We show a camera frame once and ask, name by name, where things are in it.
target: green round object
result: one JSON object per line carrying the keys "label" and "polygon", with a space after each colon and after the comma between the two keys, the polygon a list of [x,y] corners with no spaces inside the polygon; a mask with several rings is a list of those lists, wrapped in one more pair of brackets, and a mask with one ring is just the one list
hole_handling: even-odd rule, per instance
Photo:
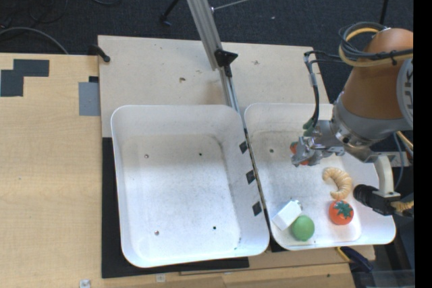
{"label": "green round object", "polygon": [[291,225],[292,235],[300,241],[309,240],[315,232],[315,224],[306,215],[300,215]]}

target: tomato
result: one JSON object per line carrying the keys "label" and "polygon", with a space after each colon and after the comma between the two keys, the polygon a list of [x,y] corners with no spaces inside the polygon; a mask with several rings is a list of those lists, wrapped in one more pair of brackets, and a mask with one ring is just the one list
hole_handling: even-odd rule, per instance
{"label": "tomato", "polygon": [[352,221],[354,210],[344,200],[335,200],[330,204],[329,216],[336,225],[347,225]]}

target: black clamp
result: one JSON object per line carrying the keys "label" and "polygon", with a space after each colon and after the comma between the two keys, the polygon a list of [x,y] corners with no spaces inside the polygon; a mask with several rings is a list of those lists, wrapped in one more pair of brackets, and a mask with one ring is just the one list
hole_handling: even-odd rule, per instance
{"label": "black clamp", "polygon": [[99,55],[105,63],[108,63],[111,58],[102,51],[98,45],[90,45],[87,50],[87,55]]}
{"label": "black clamp", "polygon": [[232,77],[232,71],[230,64],[238,57],[238,54],[224,51],[223,49],[217,49],[215,51],[216,62],[219,67],[223,67],[225,75]]}

